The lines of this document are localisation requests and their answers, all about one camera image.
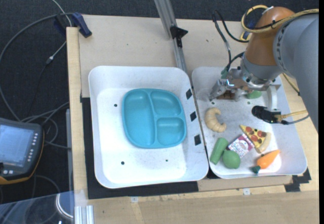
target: white tray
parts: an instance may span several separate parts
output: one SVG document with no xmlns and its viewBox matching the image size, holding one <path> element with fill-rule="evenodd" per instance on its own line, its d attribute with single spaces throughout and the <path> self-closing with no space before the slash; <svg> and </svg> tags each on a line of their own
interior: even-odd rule
<svg viewBox="0 0 324 224">
<path fill-rule="evenodd" d="M 223 68 L 218 67 L 199 67 L 192 73 L 192 82 L 208 155 L 211 155 L 217 138 L 226 138 L 231 143 L 240 136 L 242 130 L 239 125 L 243 124 L 272 133 L 271 142 L 264 153 L 275 149 L 281 150 L 275 161 L 267 169 L 260 170 L 258 176 L 302 174 L 307 168 L 307 161 L 295 125 L 267 123 L 256 118 L 251 113 L 255 105 L 268 107 L 266 92 L 263 92 L 264 94 L 257 99 L 241 98 L 237 102 L 218 99 L 209 101 L 208 96 L 212 86 L 221 77 L 222 70 Z M 276 79 L 275 84 L 281 84 L 279 77 Z M 282 114 L 290 113 L 283 86 L 280 86 L 277 90 L 277 105 Z M 219 122 L 227 124 L 226 131 L 218 133 L 207 128 L 204 115 L 210 107 L 217 107 L 221 110 L 221 115 L 217 116 L 217 118 Z M 210 162 L 210 168 L 220 178 L 256 176 L 251 171 L 251 167 L 255 166 L 258 157 L 260 157 L 260 154 L 255 149 L 252 149 L 242 158 L 238 169 L 226 168 L 222 160 L 217 165 Z"/>
<path fill-rule="evenodd" d="M 197 181 L 208 172 L 208 159 L 189 77 L 174 67 L 98 66 L 89 74 L 95 175 L 107 188 Z M 124 95 L 136 88 L 173 92 L 185 113 L 187 135 L 171 148 L 143 149 L 127 139 L 122 121 Z"/>
</svg>

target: toy pizza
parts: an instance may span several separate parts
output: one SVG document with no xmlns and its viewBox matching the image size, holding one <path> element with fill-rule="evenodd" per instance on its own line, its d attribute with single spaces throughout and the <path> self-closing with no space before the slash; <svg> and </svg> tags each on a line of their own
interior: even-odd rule
<svg viewBox="0 0 324 224">
<path fill-rule="evenodd" d="M 248 138 L 253 142 L 258 153 L 262 153 L 268 147 L 271 140 L 271 133 L 259 129 L 251 128 L 249 126 L 239 126 Z"/>
</svg>

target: carrot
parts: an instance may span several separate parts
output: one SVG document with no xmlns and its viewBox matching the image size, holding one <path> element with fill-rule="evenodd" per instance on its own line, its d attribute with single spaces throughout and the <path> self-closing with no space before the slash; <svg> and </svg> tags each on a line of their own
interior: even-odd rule
<svg viewBox="0 0 324 224">
<path fill-rule="evenodd" d="M 271 151 L 257 160 L 257 166 L 252 167 L 253 173 L 258 173 L 260 169 L 265 169 L 273 163 L 277 155 L 280 153 L 280 150 Z"/>
</svg>

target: dark floor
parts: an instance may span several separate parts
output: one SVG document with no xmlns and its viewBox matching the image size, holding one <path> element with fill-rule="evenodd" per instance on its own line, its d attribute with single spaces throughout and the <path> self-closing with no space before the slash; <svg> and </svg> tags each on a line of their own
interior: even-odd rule
<svg viewBox="0 0 324 224">
<path fill-rule="evenodd" d="M 153 0 L 56 0 L 65 12 L 84 14 L 158 17 Z M 171 0 L 176 18 L 211 19 L 217 9 L 225 20 L 239 21 L 250 7 L 282 6 L 295 12 L 319 8 L 319 0 Z M 51 0 L 0 0 L 0 51 L 25 26 L 60 11 Z M 19 119 L 39 115 L 68 102 L 66 49 L 51 64 L 45 62 L 65 41 L 47 20 L 19 35 L 0 55 L 0 87 Z M 53 116 L 58 124 L 56 144 L 66 146 L 66 108 Z M 0 117 L 15 120 L 0 99 Z M 46 139 L 55 134 L 53 123 L 45 125 Z M 0 202 L 11 202 L 68 191 L 67 150 L 46 146 L 36 179 L 0 188 Z"/>
</svg>

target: blue plate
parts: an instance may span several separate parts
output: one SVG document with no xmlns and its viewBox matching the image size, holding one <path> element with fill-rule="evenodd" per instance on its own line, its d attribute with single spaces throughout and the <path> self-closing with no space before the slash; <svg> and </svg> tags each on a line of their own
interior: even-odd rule
<svg viewBox="0 0 324 224">
<path fill-rule="evenodd" d="M 127 138 L 140 148 L 173 147 L 187 134 L 181 102 L 166 90 L 140 88 L 127 92 L 122 117 Z"/>
</svg>

